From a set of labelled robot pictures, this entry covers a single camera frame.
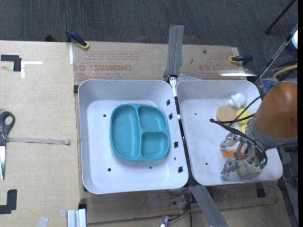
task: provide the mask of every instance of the scissors blade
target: scissors blade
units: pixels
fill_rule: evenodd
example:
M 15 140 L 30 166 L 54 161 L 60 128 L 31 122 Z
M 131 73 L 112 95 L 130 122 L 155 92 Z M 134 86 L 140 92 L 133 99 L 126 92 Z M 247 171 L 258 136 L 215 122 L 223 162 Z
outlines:
M 1 179 L 4 180 L 5 173 L 5 146 L 0 146 L 0 174 Z

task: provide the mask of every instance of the scissors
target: scissors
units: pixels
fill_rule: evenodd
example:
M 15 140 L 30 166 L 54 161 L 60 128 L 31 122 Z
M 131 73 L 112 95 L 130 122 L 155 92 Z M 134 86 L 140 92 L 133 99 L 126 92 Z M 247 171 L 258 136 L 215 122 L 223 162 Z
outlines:
M 9 130 L 15 123 L 15 116 L 11 112 L 2 112 L 0 114 L 0 174 L 1 179 L 4 180 L 5 173 L 5 146 L 6 146 L 6 137 L 9 133 Z

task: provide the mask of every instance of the blue and yellow clamp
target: blue and yellow clamp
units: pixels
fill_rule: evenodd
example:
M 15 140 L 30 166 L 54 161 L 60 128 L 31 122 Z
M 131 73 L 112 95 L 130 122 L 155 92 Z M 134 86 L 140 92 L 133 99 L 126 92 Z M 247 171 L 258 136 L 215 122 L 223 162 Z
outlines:
M 69 38 L 73 38 L 75 41 L 77 41 L 77 46 L 83 50 L 87 50 L 89 48 L 89 43 L 86 42 L 80 35 L 75 33 L 74 31 L 71 31 L 67 29 L 65 31 L 65 34 Z
M 244 61 L 243 65 L 248 61 L 252 61 L 254 58 L 252 55 L 238 55 L 238 56 L 230 56 L 228 61 L 230 64 L 238 64 L 240 61 Z

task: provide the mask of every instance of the white plastic tray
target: white plastic tray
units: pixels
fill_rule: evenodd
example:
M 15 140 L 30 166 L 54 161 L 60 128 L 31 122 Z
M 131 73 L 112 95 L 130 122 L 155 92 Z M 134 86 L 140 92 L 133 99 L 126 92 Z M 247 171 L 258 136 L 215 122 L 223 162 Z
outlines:
M 78 98 L 82 180 L 89 192 L 176 189 L 187 183 L 184 146 L 173 91 L 168 83 L 160 80 L 87 80 L 79 86 Z M 158 107 L 166 115 L 170 147 L 165 157 L 134 162 L 123 160 L 113 152 L 109 131 L 111 113 L 118 105 L 132 103 Z
M 256 86 L 248 81 L 184 80 L 178 83 L 177 94 L 192 173 L 202 185 L 272 181 L 282 176 L 283 166 L 276 149 L 266 151 L 268 163 L 255 177 L 239 178 L 236 172 L 228 177 L 221 175 L 228 158 L 222 155 L 220 143 L 228 131 L 209 119 L 216 119 L 217 108 L 227 105 L 231 95 L 236 93 L 246 96 L 244 107 L 259 96 Z M 261 100 L 256 101 L 249 111 L 255 113 L 260 103 Z M 225 149 L 236 148 L 237 144 Z

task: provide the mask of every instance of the teal plate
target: teal plate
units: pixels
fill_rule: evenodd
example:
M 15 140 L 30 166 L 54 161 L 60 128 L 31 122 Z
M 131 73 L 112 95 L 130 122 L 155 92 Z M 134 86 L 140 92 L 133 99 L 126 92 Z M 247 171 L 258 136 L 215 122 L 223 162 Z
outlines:
M 169 151 L 169 126 L 157 107 L 123 104 L 110 118 L 110 141 L 113 151 L 122 159 L 152 161 Z

